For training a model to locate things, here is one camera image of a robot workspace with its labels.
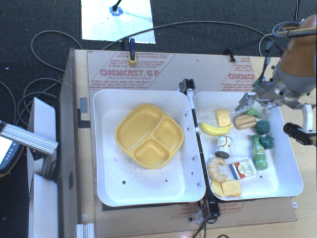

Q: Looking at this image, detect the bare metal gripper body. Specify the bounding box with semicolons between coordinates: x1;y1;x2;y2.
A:
254;80;310;110

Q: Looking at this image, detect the light green toy vegetable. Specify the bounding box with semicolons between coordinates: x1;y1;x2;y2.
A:
245;107;263;119

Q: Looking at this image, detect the tan hot dog bun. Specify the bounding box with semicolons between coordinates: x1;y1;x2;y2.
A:
233;115;258;130

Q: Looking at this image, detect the dark green broccoli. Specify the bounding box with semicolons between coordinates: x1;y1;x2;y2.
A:
259;134;275;150
255;119;271;135

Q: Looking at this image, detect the yellow cheese slice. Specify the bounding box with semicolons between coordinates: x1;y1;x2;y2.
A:
214;109;232;127

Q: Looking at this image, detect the yellow banana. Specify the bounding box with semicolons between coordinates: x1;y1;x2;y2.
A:
200;122;234;137

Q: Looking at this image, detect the white can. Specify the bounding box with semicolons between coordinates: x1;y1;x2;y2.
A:
214;135;234;159

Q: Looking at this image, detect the green bottle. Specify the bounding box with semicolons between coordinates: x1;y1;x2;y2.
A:
251;134;269;171

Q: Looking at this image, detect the brown cardboard board red print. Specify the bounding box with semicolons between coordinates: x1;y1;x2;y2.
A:
87;50;298;229

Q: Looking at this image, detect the thin black and white rod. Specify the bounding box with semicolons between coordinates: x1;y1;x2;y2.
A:
187;89;216;208

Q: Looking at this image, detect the red white blue carton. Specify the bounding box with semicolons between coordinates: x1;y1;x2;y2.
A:
228;158;259;181

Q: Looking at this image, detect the white plastic tray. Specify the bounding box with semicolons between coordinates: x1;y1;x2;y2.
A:
92;88;207;207
193;91;305;202

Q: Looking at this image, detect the tan croissant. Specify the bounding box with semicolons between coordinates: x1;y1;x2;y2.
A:
207;156;229;183

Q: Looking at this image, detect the orange square cracker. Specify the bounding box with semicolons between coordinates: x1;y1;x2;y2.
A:
220;179;242;197

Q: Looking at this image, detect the yellow flat slice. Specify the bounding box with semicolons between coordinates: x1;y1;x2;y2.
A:
210;180;226;198

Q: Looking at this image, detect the yellow divided plate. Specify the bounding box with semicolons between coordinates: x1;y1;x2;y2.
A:
114;103;185;170

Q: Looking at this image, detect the black cylinder on white bracket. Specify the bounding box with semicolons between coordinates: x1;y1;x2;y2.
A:
283;104;315;146

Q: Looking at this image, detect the black block with thin wires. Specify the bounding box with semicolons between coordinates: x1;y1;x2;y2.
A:
205;199;221;219
179;78;197;93

